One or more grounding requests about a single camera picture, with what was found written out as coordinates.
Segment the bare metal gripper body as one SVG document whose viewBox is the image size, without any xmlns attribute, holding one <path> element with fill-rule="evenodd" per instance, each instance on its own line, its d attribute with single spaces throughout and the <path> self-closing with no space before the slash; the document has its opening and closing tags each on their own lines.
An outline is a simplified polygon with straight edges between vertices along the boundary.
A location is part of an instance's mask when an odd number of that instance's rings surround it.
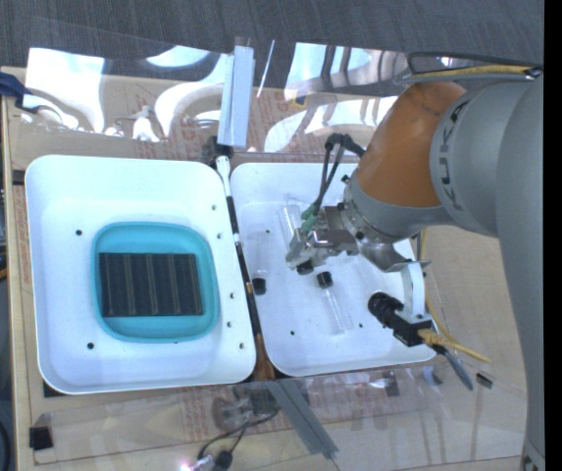
<svg viewBox="0 0 562 471">
<path fill-rule="evenodd" d="M 337 206 L 322 208 L 308 234 L 310 257 L 316 251 L 328 251 L 348 256 L 361 255 L 378 269 L 389 272 L 409 262 L 396 250 L 398 238 L 386 235 L 354 209 L 340 209 Z"/>
</svg>

